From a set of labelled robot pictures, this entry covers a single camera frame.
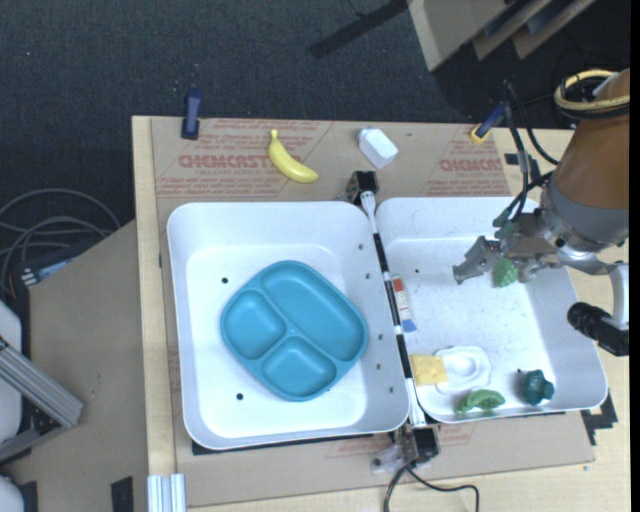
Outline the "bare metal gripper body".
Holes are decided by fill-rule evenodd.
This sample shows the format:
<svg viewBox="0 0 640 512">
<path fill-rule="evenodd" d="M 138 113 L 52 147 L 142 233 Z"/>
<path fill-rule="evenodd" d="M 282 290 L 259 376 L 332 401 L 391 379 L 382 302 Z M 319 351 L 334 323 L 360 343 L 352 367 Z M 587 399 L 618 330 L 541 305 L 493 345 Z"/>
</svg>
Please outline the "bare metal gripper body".
<svg viewBox="0 0 640 512">
<path fill-rule="evenodd" d="M 498 229 L 500 251 L 519 270 L 557 268 L 563 264 L 566 224 L 552 211 L 521 213 Z"/>
</svg>

